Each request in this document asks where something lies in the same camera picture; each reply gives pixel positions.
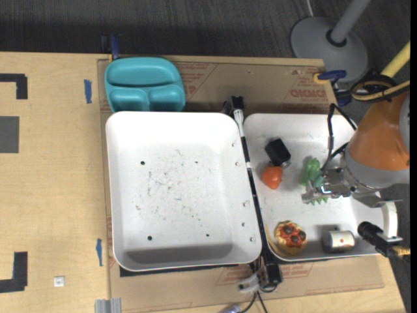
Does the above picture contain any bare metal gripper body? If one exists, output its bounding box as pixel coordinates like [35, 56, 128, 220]
[320, 166, 360, 200]

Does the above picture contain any white plastic tray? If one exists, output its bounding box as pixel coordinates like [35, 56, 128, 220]
[242, 112, 392, 262]
[104, 110, 263, 273]

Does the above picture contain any green toy vegetable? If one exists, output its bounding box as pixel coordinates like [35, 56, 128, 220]
[299, 156, 329, 207]

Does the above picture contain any orange toy vegetable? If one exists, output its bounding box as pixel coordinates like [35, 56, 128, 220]
[261, 165, 284, 190]

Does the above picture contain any toy pizza with brown toppings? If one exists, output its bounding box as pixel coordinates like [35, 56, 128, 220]
[273, 220, 308, 257]

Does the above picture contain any small silver can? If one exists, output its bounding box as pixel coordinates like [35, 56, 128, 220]
[321, 229, 356, 254]

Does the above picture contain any black bottle with silver cap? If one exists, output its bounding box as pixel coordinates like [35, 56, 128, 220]
[264, 138, 292, 169]

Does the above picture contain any thin black and white rod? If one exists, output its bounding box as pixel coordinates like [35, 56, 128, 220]
[231, 108, 274, 267]

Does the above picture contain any brown cardboard board red print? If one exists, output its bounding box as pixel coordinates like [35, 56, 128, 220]
[96, 54, 386, 311]

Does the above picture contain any grey stand with round base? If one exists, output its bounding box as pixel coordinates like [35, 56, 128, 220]
[289, 0, 388, 85]

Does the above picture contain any teal divided plate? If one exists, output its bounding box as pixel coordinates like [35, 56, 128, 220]
[104, 56, 187, 113]

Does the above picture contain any black cylinder on white bracket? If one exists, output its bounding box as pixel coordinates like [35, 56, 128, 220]
[357, 200, 404, 258]

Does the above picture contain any black block with thin wires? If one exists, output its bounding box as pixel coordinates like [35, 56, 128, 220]
[222, 95, 246, 114]
[260, 261, 284, 288]

